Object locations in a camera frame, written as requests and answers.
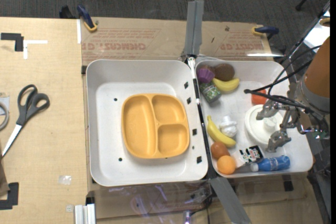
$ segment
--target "kiwi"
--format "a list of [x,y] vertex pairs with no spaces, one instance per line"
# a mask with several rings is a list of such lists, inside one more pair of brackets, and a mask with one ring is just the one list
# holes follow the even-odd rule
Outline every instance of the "kiwi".
[[229,81],[233,79],[235,69],[229,63],[221,63],[215,67],[215,78],[222,81]]

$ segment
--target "blue plastic bottle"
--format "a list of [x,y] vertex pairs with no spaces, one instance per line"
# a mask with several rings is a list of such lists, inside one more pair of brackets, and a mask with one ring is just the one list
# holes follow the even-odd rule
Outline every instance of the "blue plastic bottle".
[[280,157],[264,158],[259,163],[252,163],[250,165],[252,172],[257,171],[278,171],[289,168],[290,159],[288,156],[282,155]]

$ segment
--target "blue clamp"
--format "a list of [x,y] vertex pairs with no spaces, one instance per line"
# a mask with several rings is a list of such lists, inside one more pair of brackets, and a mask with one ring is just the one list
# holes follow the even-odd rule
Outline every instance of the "blue clamp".
[[273,35],[276,35],[279,33],[279,28],[273,27],[273,26],[262,26],[262,27],[252,27],[252,34],[255,36],[261,36],[262,34],[269,34],[267,36],[268,39],[270,39]]
[[77,10],[79,13],[79,17],[83,17],[85,27],[90,31],[94,32],[97,30],[97,25],[92,21],[90,15],[85,10],[83,5],[78,5]]

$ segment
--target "orange divided plate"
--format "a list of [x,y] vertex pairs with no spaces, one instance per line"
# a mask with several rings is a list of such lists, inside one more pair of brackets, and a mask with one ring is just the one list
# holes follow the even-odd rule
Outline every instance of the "orange divided plate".
[[127,150],[139,158],[168,158],[182,154],[190,142],[183,104],[168,94],[128,97],[121,114]]

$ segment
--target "yellow banana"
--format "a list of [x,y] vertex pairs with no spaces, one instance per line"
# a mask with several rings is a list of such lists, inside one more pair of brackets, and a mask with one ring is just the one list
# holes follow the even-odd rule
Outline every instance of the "yellow banana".
[[236,144],[235,140],[228,137],[217,128],[210,115],[208,115],[207,119],[208,125],[206,127],[206,131],[213,140],[223,142],[227,147],[233,147]]
[[234,78],[231,79],[229,81],[222,81],[216,78],[212,79],[212,82],[214,83],[214,85],[216,85],[217,89],[221,92],[230,92],[235,90],[239,83],[240,83],[240,79],[238,78]]

